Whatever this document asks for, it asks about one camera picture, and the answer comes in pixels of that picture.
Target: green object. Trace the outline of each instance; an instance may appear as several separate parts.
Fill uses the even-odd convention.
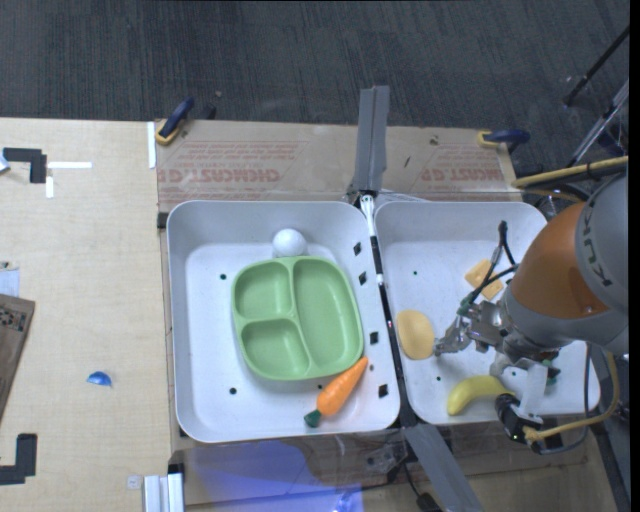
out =
[[[322,413],[316,409],[315,411],[306,414],[304,417],[304,421],[312,428],[316,428],[320,424],[320,417]]]
[[[358,305],[330,260],[296,256],[249,265],[234,279],[231,300],[242,355],[262,377],[326,377],[362,355]]]

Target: black fabric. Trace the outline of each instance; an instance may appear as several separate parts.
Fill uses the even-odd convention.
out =
[[[629,0],[3,0],[0,116],[356,124],[391,87],[389,125],[531,133],[519,175],[563,167],[629,74]]]

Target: yellow banana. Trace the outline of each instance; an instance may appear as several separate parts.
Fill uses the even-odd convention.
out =
[[[514,392],[502,385],[493,375],[474,375],[458,382],[449,393],[447,413],[449,416],[460,414],[462,410],[476,398],[498,396],[503,393],[513,395]]]

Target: orange carrot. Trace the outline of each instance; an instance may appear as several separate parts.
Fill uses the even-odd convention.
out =
[[[367,364],[369,364],[369,359],[367,356],[362,356],[356,364],[347,368],[327,384],[316,399],[316,410],[304,417],[307,425],[317,427],[320,416],[335,414],[342,408],[364,373]]]

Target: green plate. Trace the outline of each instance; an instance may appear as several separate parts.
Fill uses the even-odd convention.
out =
[[[362,355],[358,306],[332,261],[298,256],[249,265],[234,279],[231,297],[242,355],[262,377],[324,377]]]

